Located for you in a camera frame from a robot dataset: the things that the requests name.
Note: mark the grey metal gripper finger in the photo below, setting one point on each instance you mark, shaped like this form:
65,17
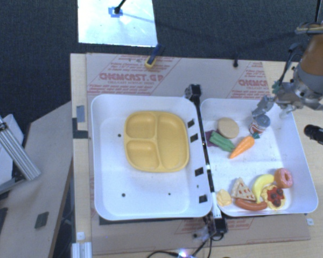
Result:
264,105
286,111

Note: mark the pink doughnut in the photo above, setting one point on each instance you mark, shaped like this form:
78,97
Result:
280,180

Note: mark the yellow pastry with red berries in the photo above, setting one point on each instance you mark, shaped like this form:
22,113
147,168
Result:
274,196

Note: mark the red-brown sausage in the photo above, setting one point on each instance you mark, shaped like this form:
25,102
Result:
250,205

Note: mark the pizza slice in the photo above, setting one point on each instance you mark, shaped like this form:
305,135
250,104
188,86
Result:
242,192

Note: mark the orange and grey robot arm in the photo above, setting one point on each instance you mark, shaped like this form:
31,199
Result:
316,55

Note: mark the black cylinder on white bracket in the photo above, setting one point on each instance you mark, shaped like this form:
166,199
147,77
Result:
319,134

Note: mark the thin black and white rod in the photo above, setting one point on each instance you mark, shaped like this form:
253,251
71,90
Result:
204,149

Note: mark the white plastic tray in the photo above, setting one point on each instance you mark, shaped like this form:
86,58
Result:
150,192
261,163

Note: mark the small red and white can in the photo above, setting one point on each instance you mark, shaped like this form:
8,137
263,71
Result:
259,125

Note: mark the orange carrot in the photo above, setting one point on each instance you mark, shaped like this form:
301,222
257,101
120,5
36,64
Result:
243,145

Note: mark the brown cardboard board red print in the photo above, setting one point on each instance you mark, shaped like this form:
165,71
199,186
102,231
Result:
218,74

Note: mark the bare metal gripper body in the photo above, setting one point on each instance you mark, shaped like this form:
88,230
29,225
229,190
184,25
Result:
292,95

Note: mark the tan round biscuit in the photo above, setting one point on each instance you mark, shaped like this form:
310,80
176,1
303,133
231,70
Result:
228,128

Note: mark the pale yellow lumpy toy food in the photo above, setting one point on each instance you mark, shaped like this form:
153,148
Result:
224,197

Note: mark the green beans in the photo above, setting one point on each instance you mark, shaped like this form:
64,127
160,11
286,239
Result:
222,142

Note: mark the yellow banana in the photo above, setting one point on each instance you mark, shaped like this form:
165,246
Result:
259,185

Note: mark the yellow divided plate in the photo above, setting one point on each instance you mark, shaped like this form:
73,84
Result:
169,141

